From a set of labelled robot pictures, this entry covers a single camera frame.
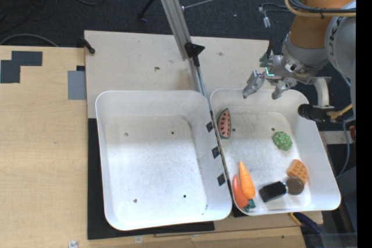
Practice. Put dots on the brown round biscuit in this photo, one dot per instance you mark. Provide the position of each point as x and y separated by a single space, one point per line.
295 186

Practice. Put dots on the green grapes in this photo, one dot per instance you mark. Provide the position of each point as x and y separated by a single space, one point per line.
282 140

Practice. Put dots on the watermelon slice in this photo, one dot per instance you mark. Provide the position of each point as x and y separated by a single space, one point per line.
225 124

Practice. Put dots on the orange waffle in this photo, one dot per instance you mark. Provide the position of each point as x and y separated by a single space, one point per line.
297 171

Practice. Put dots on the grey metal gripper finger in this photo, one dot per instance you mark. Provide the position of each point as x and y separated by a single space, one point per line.
279 89
252 84

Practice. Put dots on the pale wooden board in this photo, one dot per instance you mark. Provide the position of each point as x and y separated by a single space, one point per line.
139 64

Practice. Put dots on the black cylinder on white bracket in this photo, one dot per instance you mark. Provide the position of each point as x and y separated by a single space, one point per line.
315 109

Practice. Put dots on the orange carrot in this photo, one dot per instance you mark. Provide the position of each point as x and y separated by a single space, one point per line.
246 183

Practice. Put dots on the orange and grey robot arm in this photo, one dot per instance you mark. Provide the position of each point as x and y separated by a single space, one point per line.
316 23

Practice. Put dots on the white plastic tray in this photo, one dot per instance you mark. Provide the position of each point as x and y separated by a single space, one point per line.
154 159
261 151

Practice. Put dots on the red chili pepper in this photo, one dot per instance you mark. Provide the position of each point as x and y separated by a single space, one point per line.
239 194

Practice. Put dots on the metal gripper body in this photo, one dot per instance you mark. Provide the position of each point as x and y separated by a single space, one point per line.
283 66

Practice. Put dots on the black bottle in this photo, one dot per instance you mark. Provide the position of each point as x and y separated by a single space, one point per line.
272 191

